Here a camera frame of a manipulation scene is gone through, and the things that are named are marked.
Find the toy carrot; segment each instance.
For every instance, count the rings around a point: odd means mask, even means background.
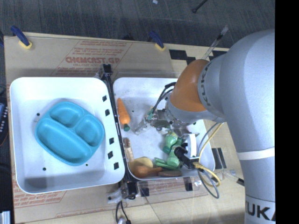
[[[130,116],[121,98],[117,99],[117,109],[118,109],[120,123],[124,125],[124,131],[129,131],[130,126],[128,124],[130,122]]]

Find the blue plate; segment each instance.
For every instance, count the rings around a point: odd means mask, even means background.
[[[88,161],[105,136],[103,124],[72,102],[53,106],[35,129],[37,142],[60,161],[77,166]]]

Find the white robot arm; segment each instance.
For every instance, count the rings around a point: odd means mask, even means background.
[[[197,60],[168,101],[173,120],[227,122],[245,181],[245,223],[276,222],[274,141],[275,31],[251,34],[211,62]]]

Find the gray floor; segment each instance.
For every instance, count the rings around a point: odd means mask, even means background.
[[[210,46],[225,25],[218,47],[230,48],[244,36],[275,28],[275,0],[0,0],[0,28],[27,32],[121,39],[131,34],[147,41],[156,31],[164,43]],[[5,84],[0,50],[0,84]],[[0,165],[9,166],[8,142],[0,147]],[[11,181],[0,171],[0,211],[11,208]]]

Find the yellow clamp tip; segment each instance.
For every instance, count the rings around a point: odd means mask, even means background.
[[[25,48],[25,49],[30,49],[31,47],[32,47],[32,42],[31,41],[29,41],[29,45],[28,46],[26,46],[24,43],[22,43],[21,41],[19,41],[19,44],[23,47],[23,48]]]
[[[158,49],[158,50],[160,50],[160,51],[164,51],[165,50],[165,46],[162,48],[162,47],[160,47],[157,43],[155,44],[155,47]]]

